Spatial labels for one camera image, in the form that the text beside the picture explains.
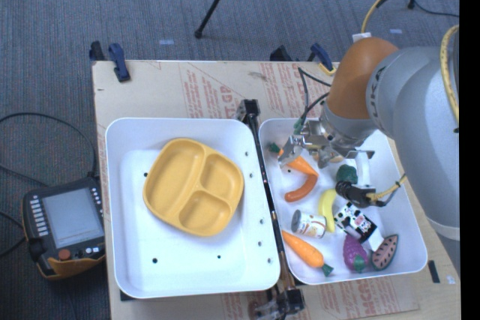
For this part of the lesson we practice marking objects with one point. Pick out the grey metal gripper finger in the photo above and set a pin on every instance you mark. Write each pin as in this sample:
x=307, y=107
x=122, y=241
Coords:
x=325, y=159
x=290, y=150

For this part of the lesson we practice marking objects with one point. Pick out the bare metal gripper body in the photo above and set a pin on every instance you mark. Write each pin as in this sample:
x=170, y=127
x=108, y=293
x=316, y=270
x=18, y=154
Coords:
x=318, y=136

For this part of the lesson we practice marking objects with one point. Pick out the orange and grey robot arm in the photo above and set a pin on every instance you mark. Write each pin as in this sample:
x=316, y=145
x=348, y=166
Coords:
x=405, y=93

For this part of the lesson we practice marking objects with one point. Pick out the orange carrot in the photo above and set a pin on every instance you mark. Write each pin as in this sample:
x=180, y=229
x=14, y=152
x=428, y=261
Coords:
x=304, y=165
x=303, y=251

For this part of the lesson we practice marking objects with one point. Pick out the green broccoli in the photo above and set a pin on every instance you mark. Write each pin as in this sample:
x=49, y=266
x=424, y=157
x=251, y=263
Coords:
x=345, y=173

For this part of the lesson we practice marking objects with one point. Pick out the orange sausage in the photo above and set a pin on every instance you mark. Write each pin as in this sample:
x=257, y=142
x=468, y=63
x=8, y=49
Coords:
x=303, y=189

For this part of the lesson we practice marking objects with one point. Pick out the yellow banana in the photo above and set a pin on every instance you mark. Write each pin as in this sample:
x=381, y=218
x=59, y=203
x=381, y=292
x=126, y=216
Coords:
x=327, y=206

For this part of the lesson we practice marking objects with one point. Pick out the small white can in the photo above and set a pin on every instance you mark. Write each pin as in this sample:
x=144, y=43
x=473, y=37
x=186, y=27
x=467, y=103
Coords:
x=313, y=225

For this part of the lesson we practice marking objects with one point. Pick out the black and white milk carton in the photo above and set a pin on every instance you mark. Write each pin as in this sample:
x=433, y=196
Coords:
x=356, y=223

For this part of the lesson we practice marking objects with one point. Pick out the white plastic tray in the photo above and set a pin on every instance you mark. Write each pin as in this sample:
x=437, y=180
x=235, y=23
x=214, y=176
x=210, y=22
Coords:
x=168, y=266
x=397, y=221

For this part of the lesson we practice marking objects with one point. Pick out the purple grapes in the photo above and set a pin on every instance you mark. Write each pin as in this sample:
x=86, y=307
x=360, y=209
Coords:
x=353, y=253

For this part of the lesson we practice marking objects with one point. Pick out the watermelon slice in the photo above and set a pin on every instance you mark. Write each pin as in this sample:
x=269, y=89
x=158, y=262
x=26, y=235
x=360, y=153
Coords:
x=386, y=255

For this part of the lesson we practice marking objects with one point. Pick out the yellow divided plate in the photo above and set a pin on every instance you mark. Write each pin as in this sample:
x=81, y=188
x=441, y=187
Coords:
x=176, y=176

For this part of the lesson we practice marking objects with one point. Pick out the brown cardboard board red print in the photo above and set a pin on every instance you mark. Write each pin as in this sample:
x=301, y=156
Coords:
x=168, y=93

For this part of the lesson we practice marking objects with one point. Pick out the black cylinder on white bracket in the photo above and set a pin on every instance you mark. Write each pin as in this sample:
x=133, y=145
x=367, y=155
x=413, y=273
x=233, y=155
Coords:
x=354, y=193

